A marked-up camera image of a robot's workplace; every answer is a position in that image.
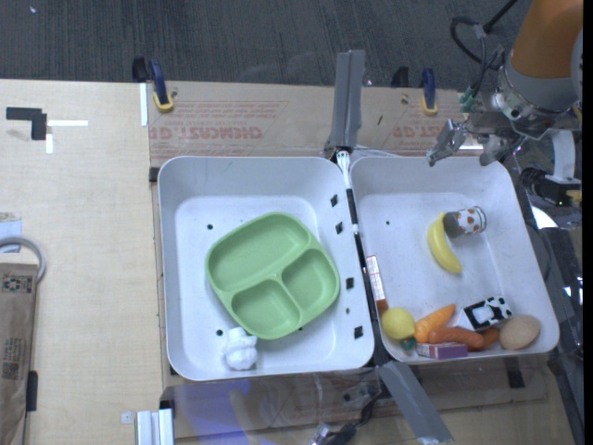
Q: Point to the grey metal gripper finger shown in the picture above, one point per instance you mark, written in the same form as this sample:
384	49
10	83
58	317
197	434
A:
447	142
495	151

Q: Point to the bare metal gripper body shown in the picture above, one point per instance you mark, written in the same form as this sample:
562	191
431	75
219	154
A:
495	125

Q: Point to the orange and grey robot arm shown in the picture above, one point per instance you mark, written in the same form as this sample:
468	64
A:
544	30

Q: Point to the white can with orange print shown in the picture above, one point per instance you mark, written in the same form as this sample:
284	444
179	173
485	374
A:
469	220

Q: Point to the yellow banana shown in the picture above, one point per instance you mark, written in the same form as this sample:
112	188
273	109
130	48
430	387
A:
440	250

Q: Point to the white plastic tray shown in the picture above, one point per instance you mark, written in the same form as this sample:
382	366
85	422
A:
194	267
407	258

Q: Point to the white and red packet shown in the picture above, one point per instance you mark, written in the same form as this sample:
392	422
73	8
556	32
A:
374	276

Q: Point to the black and white carton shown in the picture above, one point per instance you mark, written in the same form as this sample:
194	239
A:
488	312

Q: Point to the orange carrot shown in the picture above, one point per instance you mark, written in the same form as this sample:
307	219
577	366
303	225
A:
431	323

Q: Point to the small orange toy piece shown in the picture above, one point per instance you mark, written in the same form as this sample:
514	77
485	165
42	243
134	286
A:
491	336

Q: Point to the brown cardboard board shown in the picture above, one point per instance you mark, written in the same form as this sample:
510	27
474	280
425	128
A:
259	128

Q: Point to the yellow lemon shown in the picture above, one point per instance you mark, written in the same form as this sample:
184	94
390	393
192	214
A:
397	323

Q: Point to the orange sausage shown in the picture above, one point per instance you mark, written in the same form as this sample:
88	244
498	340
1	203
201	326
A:
456	336

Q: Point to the small green toy piece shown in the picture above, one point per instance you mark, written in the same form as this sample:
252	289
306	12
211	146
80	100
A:
408	344

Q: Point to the pink and purple box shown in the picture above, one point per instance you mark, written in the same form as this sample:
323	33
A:
442	350

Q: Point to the green divided plate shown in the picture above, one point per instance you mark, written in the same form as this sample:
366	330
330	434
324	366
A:
259	258

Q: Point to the white toy figure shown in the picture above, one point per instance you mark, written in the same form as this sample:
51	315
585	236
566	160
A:
240	350

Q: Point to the brown paper bag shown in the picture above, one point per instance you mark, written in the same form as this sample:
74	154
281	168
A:
16	350

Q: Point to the black cylinder on white bracket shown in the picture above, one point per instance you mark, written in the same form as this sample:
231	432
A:
563	156

